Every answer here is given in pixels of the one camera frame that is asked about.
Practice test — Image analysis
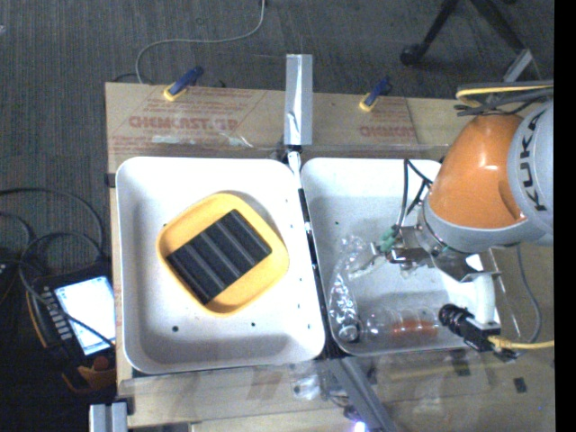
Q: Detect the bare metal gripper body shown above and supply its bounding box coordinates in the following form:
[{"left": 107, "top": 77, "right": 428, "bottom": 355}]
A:
[{"left": 390, "top": 223, "right": 452, "bottom": 272}]

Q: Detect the crumpled clear plastic bottle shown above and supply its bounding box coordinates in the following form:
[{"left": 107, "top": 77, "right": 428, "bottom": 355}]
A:
[{"left": 327, "top": 235, "right": 380, "bottom": 344}]

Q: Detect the white plastic tray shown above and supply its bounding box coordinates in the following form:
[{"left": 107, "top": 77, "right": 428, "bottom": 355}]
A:
[
  {"left": 299, "top": 157, "right": 503, "bottom": 357},
  {"left": 114, "top": 155, "right": 327, "bottom": 375}
]

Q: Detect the clear bottle with orange label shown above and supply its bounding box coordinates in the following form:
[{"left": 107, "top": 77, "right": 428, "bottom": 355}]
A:
[{"left": 359, "top": 306, "right": 445, "bottom": 344}]

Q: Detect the black ribbed block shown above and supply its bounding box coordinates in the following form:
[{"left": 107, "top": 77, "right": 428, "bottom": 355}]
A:
[{"left": 165, "top": 209, "right": 274, "bottom": 306}]

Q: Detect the yellow plate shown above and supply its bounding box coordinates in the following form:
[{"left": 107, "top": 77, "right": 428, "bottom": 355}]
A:
[{"left": 155, "top": 192, "right": 291, "bottom": 317}]

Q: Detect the brown cardboard board, red print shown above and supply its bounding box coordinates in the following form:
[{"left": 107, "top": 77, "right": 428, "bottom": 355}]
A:
[{"left": 103, "top": 82, "right": 554, "bottom": 428}]

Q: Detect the black office chair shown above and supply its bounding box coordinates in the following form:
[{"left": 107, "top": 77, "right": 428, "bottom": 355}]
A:
[{"left": 346, "top": 0, "right": 530, "bottom": 68}]

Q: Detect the black cylinder on white bracket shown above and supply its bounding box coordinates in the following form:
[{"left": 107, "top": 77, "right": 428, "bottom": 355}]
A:
[{"left": 434, "top": 252, "right": 503, "bottom": 353}]

